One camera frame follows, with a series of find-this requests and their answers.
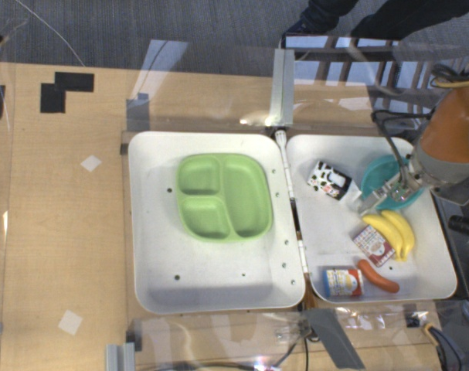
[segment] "green divided plate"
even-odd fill
[[[197,239],[255,239],[272,227],[272,203],[260,164],[241,154],[192,155],[176,176],[179,215]]]

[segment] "cable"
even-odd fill
[[[308,344],[306,343],[306,339],[304,339],[304,344],[305,344],[305,350],[306,350],[306,355],[307,355],[307,366],[306,366],[306,371],[308,371],[308,364],[309,364],[309,353],[308,353]],[[294,348],[296,347],[297,342],[295,342],[289,350],[274,363],[274,367],[279,367],[280,364],[284,362],[284,360],[287,359],[291,355],[291,353],[294,351]],[[224,368],[232,368],[232,369],[240,369],[242,371],[253,371],[254,367],[253,366],[248,366],[245,364],[240,364],[236,362],[210,362],[210,363],[205,363],[205,364],[194,364],[190,362],[180,362],[177,363],[173,366],[169,367],[162,367],[162,368],[154,368],[151,369],[151,371],[196,371],[200,370],[202,368],[216,368],[216,367],[224,367]]]
[[[148,65],[147,73],[143,76],[143,81],[141,81],[140,87],[138,88],[138,90],[133,95],[131,95],[130,100],[136,99],[138,97],[138,95],[140,94],[140,92],[143,89],[144,85],[147,83],[147,77],[148,77],[148,74],[151,72],[151,68],[154,66],[155,61],[158,59],[158,57],[160,56],[162,50],[165,48],[165,46],[168,45],[168,43],[169,43],[169,41],[162,42],[162,45],[158,48],[158,51],[155,54],[154,59]]]
[[[55,30],[51,25],[49,25],[49,23],[47,23],[47,21],[45,19],[41,18],[40,15],[38,15],[36,12],[34,12],[26,4],[24,4],[20,0],[14,0],[14,1],[17,2],[19,5],[21,5],[30,14],[35,16],[35,18],[37,18],[41,23],[43,23],[45,26],[47,26],[50,30],[52,30],[63,41],[63,43],[66,44],[66,46],[70,49],[71,53],[73,53],[73,55],[76,57],[78,62],[80,62],[81,66],[85,67],[85,63],[83,63],[83,61],[81,60],[80,56],[76,53],[74,48],[68,43],[68,41],[57,30]]]
[[[469,87],[469,73],[451,69],[443,64],[437,64],[432,69],[433,79],[430,85],[436,88],[463,88]]]
[[[295,342],[290,348],[289,350],[287,351],[287,353],[285,355],[283,355],[277,362],[274,363],[274,367],[278,367],[280,366],[280,364],[282,364],[284,362],[285,359],[287,359],[287,357],[289,357],[291,355],[291,353],[293,352],[294,348],[296,347],[297,345],[297,342]]]
[[[399,180],[400,181],[402,179],[406,178],[407,167],[404,164],[403,158],[401,157],[401,155],[399,153],[399,150],[397,149],[396,145],[394,144],[394,141],[392,140],[392,137],[390,136],[389,132],[387,131],[385,123],[387,121],[399,120],[399,119],[403,119],[403,118],[430,119],[432,117],[434,111],[435,111],[435,109],[432,109],[432,111],[428,114],[396,113],[394,111],[388,111],[388,110],[377,110],[377,111],[372,112],[373,122],[376,123],[380,134],[383,135],[383,137],[387,140],[387,143],[389,143],[389,146],[392,149],[394,157],[396,158],[397,163],[399,164],[399,172],[400,172]],[[388,114],[391,117],[380,118],[379,114]]]
[[[461,360],[461,354],[457,351],[457,349],[454,347],[454,344],[450,342],[450,339],[442,333],[438,328],[433,327],[431,323],[427,323],[423,327],[425,333],[427,336],[431,339],[433,339],[434,343],[437,344],[437,350],[439,353],[439,356],[441,357],[440,361],[442,363],[442,369],[450,369],[448,368],[448,363],[447,363],[447,353],[445,351],[444,346],[442,345],[442,342],[440,341],[440,338],[444,340],[448,345],[454,356],[456,357],[457,360],[457,365],[458,368],[457,370],[461,371],[463,369],[463,363]]]
[[[308,371],[309,367],[310,367],[310,353],[308,351],[308,341],[306,340],[306,338],[303,338],[304,340],[304,353],[305,353],[305,357],[306,357],[306,366],[304,368],[305,371]]]

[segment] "metal bracket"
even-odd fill
[[[122,346],[107,345],[105,349],[106,371],[135,371],[134,343]]]
[[[337,368],[365,369],[332,309],[309,309],[304,311],[304,316]]]
[[[294,51],[276,49],[272,79],[272,98],[265,125],[287,127],[293,124],[294,106]]]

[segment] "yellow banana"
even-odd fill
[[[416,242],[414,237],[413,229],[411,225],[407,222],[407,220],[394,212],[393,210],[382,210],[382,216],[384,216],[388,221],[390,221],[395,228],[401,233],[403,237],[403,249],[400,254],[401,258],[406,260],[407,255],[413,249],[414,244]]]
[[[362,220],[379,231],[380,235],[382,235],[396,251],[396,260],[402,260],[403,237],[397,228],[385,217],[379,216],[378,214],[366,214],[362,217]]]

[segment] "sausage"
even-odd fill
[[[360,260],[358,262],[358,268],[370,281],[370,283],[374,284],[376,287],[388,291],[389,293],[396,293],[399,291],[399,284],[397,284],[395,281],[385,279],[381,274],[373,269],[367,260]]]

